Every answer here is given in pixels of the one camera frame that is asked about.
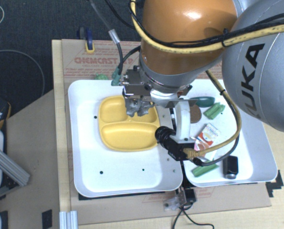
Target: dark floor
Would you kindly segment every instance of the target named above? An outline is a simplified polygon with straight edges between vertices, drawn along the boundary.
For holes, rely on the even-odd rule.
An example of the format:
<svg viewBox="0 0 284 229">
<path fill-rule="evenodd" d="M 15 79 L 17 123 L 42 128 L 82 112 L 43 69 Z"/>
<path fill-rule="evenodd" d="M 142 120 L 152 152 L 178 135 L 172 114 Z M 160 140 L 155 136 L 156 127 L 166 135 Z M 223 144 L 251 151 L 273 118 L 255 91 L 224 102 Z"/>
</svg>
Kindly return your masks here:
<svg viewBox="0 0 284 229">
<path fill-rule="evenodd" d="M 131 21 L 129 0 L 110 1 L 121 17 Z M 140 40 L 134 30 L 113 16 L 103 0 L 95 2 L 120 40 Z M 85 26 L 93 30 L 95 40 L 110 40 L 102 22 L 85 0 L 0 0 L 0 6 L 5 11 L 0 24 L 0 50 L 17 50 L 34 58 L 44 73 L 45 93 L 53 88 L 53 39 L 75 39 L 79 26 Z M 41 94 L 42 76 L 37 64 L 26 55 L 0 52 L 0 97 L 10 102 L 12 114 Z"/>
</svg>

